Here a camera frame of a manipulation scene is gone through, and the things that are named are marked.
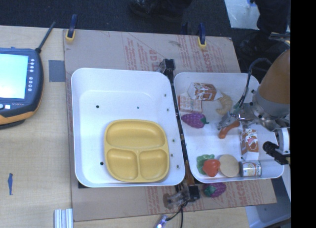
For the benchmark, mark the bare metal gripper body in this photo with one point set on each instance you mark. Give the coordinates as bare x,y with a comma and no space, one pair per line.
256,117

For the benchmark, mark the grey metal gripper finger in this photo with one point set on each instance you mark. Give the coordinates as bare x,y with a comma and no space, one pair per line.
224,122
243,122

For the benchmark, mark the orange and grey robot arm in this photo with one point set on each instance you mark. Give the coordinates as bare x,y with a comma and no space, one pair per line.
275,81

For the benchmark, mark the orange sausage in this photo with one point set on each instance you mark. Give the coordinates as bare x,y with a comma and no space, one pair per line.
228,130

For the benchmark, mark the tan croissant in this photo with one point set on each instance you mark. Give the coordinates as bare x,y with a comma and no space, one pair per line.
225,104

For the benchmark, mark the orange and white carton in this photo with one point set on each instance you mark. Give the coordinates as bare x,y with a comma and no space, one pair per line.
206,91
249,143

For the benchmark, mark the white plastic tray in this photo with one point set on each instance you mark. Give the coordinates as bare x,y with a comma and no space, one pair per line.
116,93
212,143

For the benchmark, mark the purple grapes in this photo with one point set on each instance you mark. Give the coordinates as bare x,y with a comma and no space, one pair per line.
193,119
217,189

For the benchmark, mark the tan round biscuit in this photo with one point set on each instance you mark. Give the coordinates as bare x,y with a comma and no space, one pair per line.
229,165

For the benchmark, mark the thin black rod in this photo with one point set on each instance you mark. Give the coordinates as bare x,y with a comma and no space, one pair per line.
182,138

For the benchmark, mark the small silver can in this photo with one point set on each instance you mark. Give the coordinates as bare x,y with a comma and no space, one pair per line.
250,168

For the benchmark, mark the red tomato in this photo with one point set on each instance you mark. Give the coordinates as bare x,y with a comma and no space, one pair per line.
211,167

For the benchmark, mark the green lettuce leaf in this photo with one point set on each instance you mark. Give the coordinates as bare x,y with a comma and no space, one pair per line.
200,164

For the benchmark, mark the yellow divided plate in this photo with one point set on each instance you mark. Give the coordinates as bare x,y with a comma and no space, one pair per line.
135,148

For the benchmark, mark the person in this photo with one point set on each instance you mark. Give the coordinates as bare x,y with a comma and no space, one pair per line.
170,3

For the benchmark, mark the brown cardboard board, red print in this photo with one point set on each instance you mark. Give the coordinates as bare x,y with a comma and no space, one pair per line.
111,49

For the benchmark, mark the black cylinder on white bracket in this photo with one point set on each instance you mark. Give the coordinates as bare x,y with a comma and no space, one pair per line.
272,149

